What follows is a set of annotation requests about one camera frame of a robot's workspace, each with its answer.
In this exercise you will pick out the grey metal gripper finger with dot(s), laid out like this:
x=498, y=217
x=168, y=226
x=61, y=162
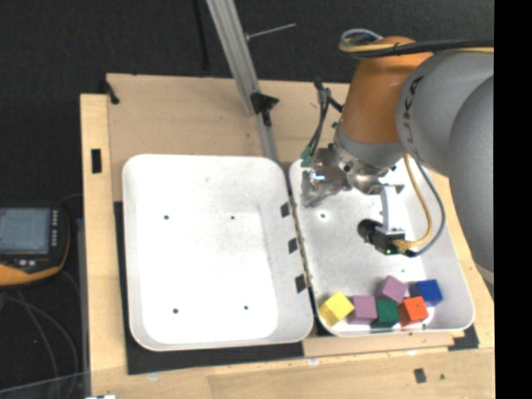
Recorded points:
x=307, y=189
x=326, y=189

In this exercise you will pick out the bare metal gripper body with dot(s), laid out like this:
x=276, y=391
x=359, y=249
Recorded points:
x=334, y=173

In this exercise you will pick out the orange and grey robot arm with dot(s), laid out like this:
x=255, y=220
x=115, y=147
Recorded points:
x=440, y=110

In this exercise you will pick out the thin black and white rod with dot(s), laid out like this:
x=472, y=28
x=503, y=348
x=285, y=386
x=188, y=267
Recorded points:
x=301, y=243

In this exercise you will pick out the white plastic tray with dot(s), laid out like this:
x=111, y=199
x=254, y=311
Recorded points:
x=345, y=256
x=208, y=256

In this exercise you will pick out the yellow cube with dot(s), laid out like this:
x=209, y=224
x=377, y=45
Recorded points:
x=336, y=308

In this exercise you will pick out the purple cube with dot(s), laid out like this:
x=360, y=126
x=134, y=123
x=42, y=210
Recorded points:
x=392, y=288
x=365, y=308

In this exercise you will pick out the green cube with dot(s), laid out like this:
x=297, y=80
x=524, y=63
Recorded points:
x=386, y=313

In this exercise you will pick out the blue cube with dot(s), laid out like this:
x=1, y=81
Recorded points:
x=429, y=291

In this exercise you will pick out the orange cube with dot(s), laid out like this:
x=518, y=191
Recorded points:
x=413, y=310

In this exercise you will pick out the pale wood board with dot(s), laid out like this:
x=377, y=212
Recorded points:
x=174, y=119

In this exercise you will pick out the black cylinder on white bracket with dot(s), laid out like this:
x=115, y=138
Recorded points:
x=380, y=233

